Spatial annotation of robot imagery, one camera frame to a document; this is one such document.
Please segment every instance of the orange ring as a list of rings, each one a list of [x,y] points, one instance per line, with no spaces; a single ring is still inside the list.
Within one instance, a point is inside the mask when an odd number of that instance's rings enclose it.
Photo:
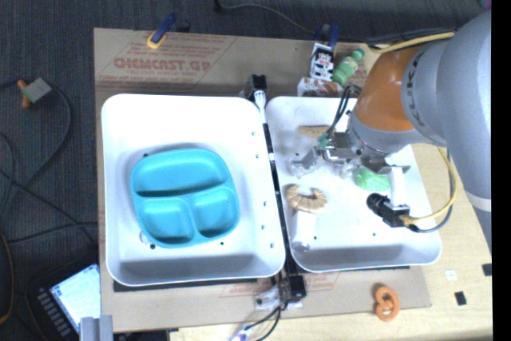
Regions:
[[[376,300],[374,312],[381,321],[392,321],[399,313],[401,304],[398,295],[392,288],[381,286],[376,290],[374,299]]]

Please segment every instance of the blue divided plate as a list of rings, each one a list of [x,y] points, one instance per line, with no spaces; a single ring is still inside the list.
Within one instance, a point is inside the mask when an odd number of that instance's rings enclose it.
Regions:
[[[224,160],[207,149],[148,155],[131,172],[142,232],[163,248],[206,243],[231,232],[240,202]]]

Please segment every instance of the white plastic tray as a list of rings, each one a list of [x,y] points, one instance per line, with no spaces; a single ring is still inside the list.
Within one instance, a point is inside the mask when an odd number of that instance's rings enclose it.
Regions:
[[[259,112],[237,97],[119,94],[101,110],[106,265],[127,286],[268,277],[285,260]],[[201,147],[226,162],[240,199],[227,236],[186,248],[152,248],[141,236],[129,177],[144,154]]]
[[[351,101],[348,109],[352,109],[354,103]],[[367,207],[366,198],[370,192],[359,188],[352,179],[341,179],[332,164],[325,164],[299,179],[291,173],[289,161],[302,158],[315,144],[314,138],[299,133],[298,127],[330,125],[338,105],[338,98],[320,97],[276,97],[267,105],[267,121],[291,242],[297,232],[293,232],[291,223],[295,210],[285,200],[286,187],[297,184],[305,195],[317,188],[326,193],[328,199],[325,209],[317,214],[315,239],[310,248],[291,247],[295,261],[309,272],[433,263],[442,251],[437,232],[417,234],[405,228],[389,227]],[[344,131],[346,126],[345,115],[337,131]],[[411,147],[394,154],[388,162],[410,166],[404,176],[405,203],[411,207],[412,216],[429,215],[430,204]],[[390,195],[390,191],[381,194]]]

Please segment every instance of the green bottle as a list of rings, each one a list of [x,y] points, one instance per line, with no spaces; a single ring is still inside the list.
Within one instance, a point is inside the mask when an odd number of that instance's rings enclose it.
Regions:
[[[356,49],[351,56],[346,56],[335,67],[332,74],[332,81],[339,85],[344,85],[348,78],[350,78],[358,67],[358,62],[364,57],[364,50]]]

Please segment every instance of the black fabric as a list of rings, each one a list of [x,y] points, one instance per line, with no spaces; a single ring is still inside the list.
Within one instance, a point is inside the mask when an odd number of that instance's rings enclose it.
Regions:
[[[72,112],[69,136],[55,158],[28,184],[14,187],[0,232],[12,242],[71,220],[97,222],[93,84],[93,28],[152,30],[174,11],[193,33],[309,39],[338,22],[341,39],[363,40],[408,30],[453,28],[482,12],[477,0],[220,0],[255,3],[287,15],[301,27],[256,7],[214,11],[213,0],[0,0],[0,84],[42,77],[61,90]],[[54,150],[65,131],[66,107],[51,93],[20,108],[15,85],[0,87],[0,133],[12,145],[15,180],[23,184]],[[0,141],[0,197],[10,156]],[[83,230],[95,238],[96,227]],[[67,228],[10,245],[16,305],[0,327],[1,340],[38,339],[22,292],[38,272],[65,263],[93,245],[82,229]]]

